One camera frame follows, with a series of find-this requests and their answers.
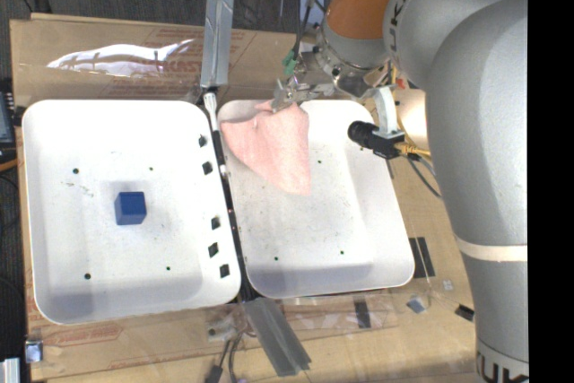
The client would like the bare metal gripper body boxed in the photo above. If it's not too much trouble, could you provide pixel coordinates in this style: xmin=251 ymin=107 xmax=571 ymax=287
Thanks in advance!
xmin=283 ymin=50 xmax=378 ymax=100

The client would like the pink cloth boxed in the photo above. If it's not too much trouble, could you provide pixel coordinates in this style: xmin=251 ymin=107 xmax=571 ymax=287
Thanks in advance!
xmin=219 ymin=99 xmax=313 ymax=197

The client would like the thin black and white rod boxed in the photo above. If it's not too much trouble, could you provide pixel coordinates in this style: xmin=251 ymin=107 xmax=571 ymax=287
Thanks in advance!
xmin=203 ymin=91 xmax=249 ymax=300

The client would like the white plastic tray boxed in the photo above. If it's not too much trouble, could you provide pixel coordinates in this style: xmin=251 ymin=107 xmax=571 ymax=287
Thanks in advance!
xmin=216 ymin=98 xmax=416 ymax=300
xmin=21 ymin=99 xmax=243 ymax=326

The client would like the blue cube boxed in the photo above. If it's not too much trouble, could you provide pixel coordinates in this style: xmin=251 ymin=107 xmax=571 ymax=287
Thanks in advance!
xmin=113 ymin=190 xmax=149 ymax=227

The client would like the brown cardboard board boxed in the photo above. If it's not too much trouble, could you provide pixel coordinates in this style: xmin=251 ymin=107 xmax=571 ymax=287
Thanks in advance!
xmin=8 ymin=12 xmax=477 ymax=383

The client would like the black cylinder on white bracket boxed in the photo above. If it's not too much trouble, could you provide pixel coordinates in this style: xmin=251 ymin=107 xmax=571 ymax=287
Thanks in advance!
xmin=347 ymin=86 xmax=407 ymax=161

